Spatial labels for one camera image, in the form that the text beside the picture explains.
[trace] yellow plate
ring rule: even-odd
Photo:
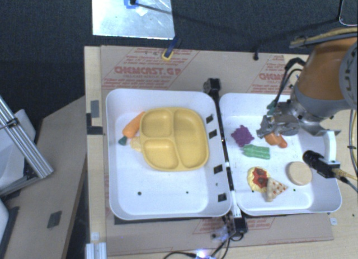
[[[140,121],[145,161],[161,171],[189,171],[209,158],[208,139],[201,117],[179,107],[152,109]]]

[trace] toy pizza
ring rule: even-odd
[[[272,201],[277,195],[282,194],[288,186],[270,177],[267,180],[267,201]]]
[[[270,174],[262,167],[250,168],[247,175],[247,182],[252,191],[266,192],[267,181]]]

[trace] white tray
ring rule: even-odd
[[[341,206],[342,197],[335,178],[326,179],[312,170],[311,183],[297,186],[289,180],[286,173],[288,164],[293,161],[303,161],[302,155],[309,149],[322,155],[330,154],[330,157],[335,157],[336,143],[333,136],[328,140],[323,136],[313,137],[301,129],[298,135],[284,137],[288,143],[285,149],[270,146],[264,139],[257,137],[256,130],[260,128],[262,116],[267,113],[266,106],[274,98],[275,95],[228,93],[220,99],[225,141],[236,200],[240,209],[253,216],[321,213],[337,210]],[[288,96],[281,96],[280,101],[286,99]],[[249,158],[242,154],[231,136],[240,125],[246,126],[255,138],[251,144],[270,147],[271,158],[269,160]],[[263,194],[252,192],[247,183],[247,172],[254,166],[265,168],[272,178],[281,181],[289,188],[272,202],[266,202]]]
[[[163,172],[150,167],[143,154],[122,146],[124,126],[137,114],[160,107],[185,107],[203,119],[209,139],[209,159],[194,171]],[[214,101],[202,92],[117,89],[106,99],[110,206],[121,219],[222,216],[231,207]],[[213,120],[206,123],[206,118]],[[222,166],[221,172],[214,168]]]

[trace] toy carrot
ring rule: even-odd
[[[136,134],[136,132],[139,130],[140,127],[140,119],[144,115],[145,112],[140,113],[137,117],[132,119],[131,122],[129,122],[123,129],[122,134],[123,137],[118,141],[119,144],[125,145],[127,142],[127,139],[133,138]]]

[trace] toy bread slice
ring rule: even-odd
[[[288,186],[269,177],[267,180],[267,201],[271,202],[277,195],[282,194]]]

